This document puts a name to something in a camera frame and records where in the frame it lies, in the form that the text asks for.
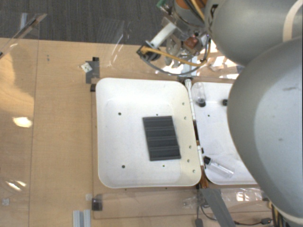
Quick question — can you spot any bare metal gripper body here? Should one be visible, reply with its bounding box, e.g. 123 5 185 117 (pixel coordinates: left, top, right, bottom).
170 15 207 56

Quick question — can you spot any clear plastic bottle black cap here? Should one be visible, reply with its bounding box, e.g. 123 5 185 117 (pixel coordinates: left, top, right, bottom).
203 156 235 179
191 82 207 108

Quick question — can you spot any white plastic tray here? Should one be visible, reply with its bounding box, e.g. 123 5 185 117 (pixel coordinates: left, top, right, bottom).
190 81 258 186
95 77 202 189

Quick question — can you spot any dark grey ribbed rectangular block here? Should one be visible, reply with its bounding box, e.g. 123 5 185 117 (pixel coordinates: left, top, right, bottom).
142 115 182 162

